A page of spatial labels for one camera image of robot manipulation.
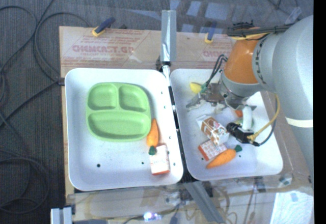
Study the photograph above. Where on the green divided plate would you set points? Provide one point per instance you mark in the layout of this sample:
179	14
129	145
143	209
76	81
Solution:
117	123

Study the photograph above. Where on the orange and white packet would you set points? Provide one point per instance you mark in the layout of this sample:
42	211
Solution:
210	150

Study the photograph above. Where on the orange carrot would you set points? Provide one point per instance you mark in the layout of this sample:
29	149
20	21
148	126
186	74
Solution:
153	134
222	158

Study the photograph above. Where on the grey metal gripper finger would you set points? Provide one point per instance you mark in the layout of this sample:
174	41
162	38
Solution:
203	95
195	102

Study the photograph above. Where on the black cylinder on white bracket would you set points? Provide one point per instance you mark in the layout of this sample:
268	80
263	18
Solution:
239	132

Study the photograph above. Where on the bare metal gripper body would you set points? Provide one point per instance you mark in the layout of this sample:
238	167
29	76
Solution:
216	94

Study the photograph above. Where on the brown and white carton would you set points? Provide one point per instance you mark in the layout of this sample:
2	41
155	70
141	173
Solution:
215	131

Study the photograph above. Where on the white and orange carton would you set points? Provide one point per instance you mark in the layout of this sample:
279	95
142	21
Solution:
160	162

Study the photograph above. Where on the small orange toy piece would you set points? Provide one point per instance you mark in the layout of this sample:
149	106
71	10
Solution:
239	113

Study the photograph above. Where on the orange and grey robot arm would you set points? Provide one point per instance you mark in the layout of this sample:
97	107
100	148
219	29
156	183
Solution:
285	65

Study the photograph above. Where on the white plastic tray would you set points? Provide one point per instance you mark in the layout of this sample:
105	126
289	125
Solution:
119	164
254	159

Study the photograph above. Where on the brown cardboard board red print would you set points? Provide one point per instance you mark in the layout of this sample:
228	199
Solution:
107	47

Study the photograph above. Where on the yellow banana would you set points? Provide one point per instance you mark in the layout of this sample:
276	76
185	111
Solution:
194	88

